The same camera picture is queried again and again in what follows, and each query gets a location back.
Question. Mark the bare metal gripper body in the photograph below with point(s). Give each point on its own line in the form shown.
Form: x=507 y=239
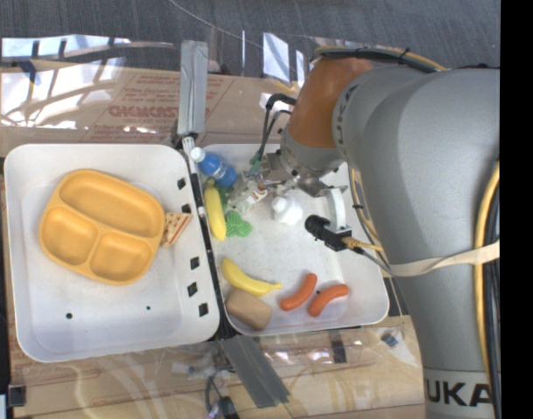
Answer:
x=288 y=173

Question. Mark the white plastic tray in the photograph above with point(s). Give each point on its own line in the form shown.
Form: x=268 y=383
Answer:
x=288 y=256
x=118 y=321

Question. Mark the green grapes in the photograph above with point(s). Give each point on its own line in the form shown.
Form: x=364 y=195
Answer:
x=238 y=225

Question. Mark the yellow divided plate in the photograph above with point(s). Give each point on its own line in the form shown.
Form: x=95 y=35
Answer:
x=104 y=216

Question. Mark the yellow banana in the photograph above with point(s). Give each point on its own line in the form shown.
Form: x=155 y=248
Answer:
x=244 y=279
x=216 y=214

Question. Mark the pizza slice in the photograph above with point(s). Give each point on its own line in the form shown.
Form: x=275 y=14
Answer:
x=175 y=228

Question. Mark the white and orange packet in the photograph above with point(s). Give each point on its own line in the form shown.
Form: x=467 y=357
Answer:
x=248 y=200

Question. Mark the black cylinder on white bracket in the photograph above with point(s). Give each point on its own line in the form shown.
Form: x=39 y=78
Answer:
x=325 y=231

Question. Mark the blue bottle white cap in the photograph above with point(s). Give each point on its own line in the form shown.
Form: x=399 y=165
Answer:
x=216 y=168

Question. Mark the brown bread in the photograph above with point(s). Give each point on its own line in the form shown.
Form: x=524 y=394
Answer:
x=248 y=309

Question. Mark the brown cardboard board red print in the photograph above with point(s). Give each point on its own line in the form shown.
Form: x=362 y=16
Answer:
x=131 y=116

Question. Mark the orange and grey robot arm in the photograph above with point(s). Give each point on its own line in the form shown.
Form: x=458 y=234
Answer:
x=423 y=181

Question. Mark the orange sausage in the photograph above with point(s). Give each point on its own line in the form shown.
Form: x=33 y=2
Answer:
x=298 y=293
x=328 y=299

